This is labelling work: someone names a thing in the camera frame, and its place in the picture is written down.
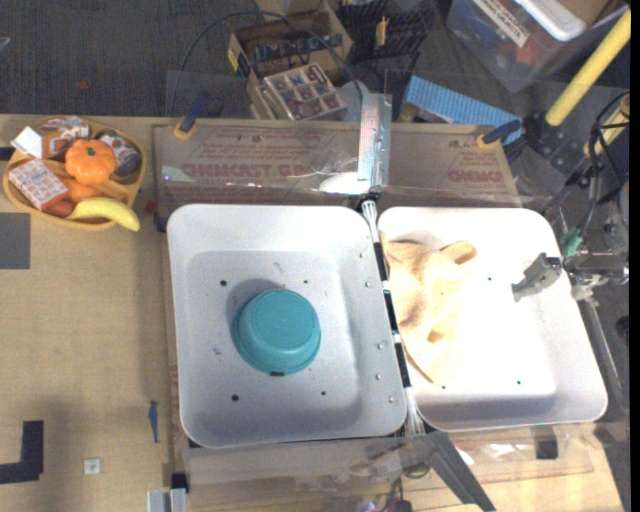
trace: teal bowl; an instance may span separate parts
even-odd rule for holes
[[[259,293],[238,312],[233,341],[242,358],[269,375],[304,370],[320,349],[320,321],[302,295],[274,289]]]

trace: plastic tray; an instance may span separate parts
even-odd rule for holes
[[[36,123],[35,126],[40,124],[44,124],[49,119],[54,119],[56,117],[63,116],[49,116],[47,118],[42,119],[40,122]],[[112,197],[113,199],[117,199],[122,201],[127,206],[132,206],[133,202],[136,199],[138,194],[138,190],[140,189],[140,185],[142,184],[142,180],[144,179],[145,171],[147,168],[147,155],[142,148],[142,146],[129,135],[121,132],[120,130],[116,130],[109,126],[103,125],[101,123],[97,123],[90,119],[81,118],[85,123],[87,123],[91,129],[90,137],[92,139],[98,138],[107,130],[115,131],[118,135],[124,138],[131,147],[133,147],[136,151],[140,153],[142,156],[142,161],[140,163],[140,167],[135,170],[131,175],[126,178],[118,178],[115,174],[112,175],[112,178],[109,179],[106,183],[101,185],[92,185],[93,188],[102,192],[105,196]],[[23,160],[28,160],[33,158],[31,155],[25,154],[19,150],[15,150],[11,159],[7,163],[7,171],[9,171],[12,167],[15,167],[16,164]],[[45,165],[58,176],[69,177],[69,174],[64,170],[64,161],[58,159],[46,159],[43,160]],[[2,178],[2,186],[4,188],[5,193],[9,200],[20,210],[25,211],[27,213],[31,213],[37,217],[46,219],[51,222],[55,222],[56,224],[60,224],[63,226],[75,228],[75,229],[83,229],[87,231],[101,231],[104,229],[109,229],[115,226],[115,222],[108,219],[77,219],[77,220],[67,220],[61,217],[56,217],[55,215],[51,215],[45,212],[38,210],[34,207],[29,200],[9,181],[8,173],[5,172]]]
[[[444,389],[413,366],[425,420],[444,431],[591,422],[607,393],[569,278],[515,302],[512,283],[542,252],[560,255],[539,214],[515,208],[391,208],[378,227],[389,240],[439,249],[472,242],[478,255],[465,288],[456,343],[463,354]]]
[[[314,206],[187,205],[167,226],[180,417],[196,443],[229,447],[389,435],[406,416],[365,220]],[[318,355],[284,377],[251,367],[231,325],[255,294],[286,287],[320,320]]]

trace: food basket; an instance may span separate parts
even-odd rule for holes
[[[60,116],[49,116],[41,119],[37,123],[34,123],[33,127],[38,128],[51,119],[55,119]],[[100,192],[106,197],[116,199],[123,202],[125,205],[132,207],[133,202],[138,194],[144,174],[147,168],[147,155],[144,148],[131,136],[126,133],[116,130],[110,126],[92,121],[91,119],[80,118],[83,122],[89,125],[90,138],[97,139],[107,131],[115,132],[117,135],[125,139],[127,143],[140,153],[141,161],[137,169],[130,173],[126,177],[119,177],[115,173],[111,175],[110,179],[100,185],[91,185],[95,190]],[[3,179],[2,186],[9,200],[20,210],[33,214],[37,217],[44,218],[48,221],[54,222],[62,226],[68,226],[75,229],[83,229],[86,231],[102,231],[113,227],[116,223],[113,220],[103,218],[89,218],[89,219],[77,219],[69,220],[62,217],[38,210],[33,206],[29,200],[18,190],[18,188],[9,181],[8,171],[16,167],[19,163],[30,160],[33,157],[29,154],[23,153],[16,149],[13,156],[7,163],[7,168]],[[65,171],[64,154],[55,158],[43,159],[47,168],[59,177],[71,177]]]

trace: egg carton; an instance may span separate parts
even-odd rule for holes
[[[271,107],[280,119],[340,119],[347,104],[318,64],[264,79]]]

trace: gray floor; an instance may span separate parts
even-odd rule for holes
[[[398,2],[411,7],[414,2]],[[456,92],[526,117],[548,109],[579,69],[581,61],[553,76],[510,94],[449,31],[444,21],[449,0],[425,5],[436,13],[432,30],[420,48],[415,74]],[[201,0],[125,1],[50,0],[0,4],[0,37],[11,39],[0,51],[0,112],[25,114],[74,113],[79,115],[164,116],[167,83],[175,81],[181,59],[196,35],[212,20],[232,12],[255,10],[251,0],[203,2]],[[182,82],[182,92],[196,80],[213,80],[232,98],[228,117],[241,116],[238,105],[246,98],[238,91],[226,57],[229,30],[256,21],[255,15],[233,18],[212,29],[196,46],[184,71],[194,73]],[[630,88],[630,47],[627,45],[589,94],[567,118],[566,128],[576,140],[586,140],[597,112],[617,93]],[[190,97],[177,96],[174,116],[187,108]],[[626,134],[615,144],[615,158],[628,168]],[[514,174],[529,178],[537,192],[548,194],[565,175],[525,148],[512,164]],[[615,177],[607,182],[613,186]],[[584,191],[576,190],[568,202],[568,216],[578,218],[584,208]],[[617,320],[629,314],[629,288],[608,284],[596,289],[599,314],[628,405],[628,348],[616,334]],[[608,423],[628,417],[614,400],[605,415]],[[629,437],[607,434],[603,443],[613,468],[623,503],[631,508]]]

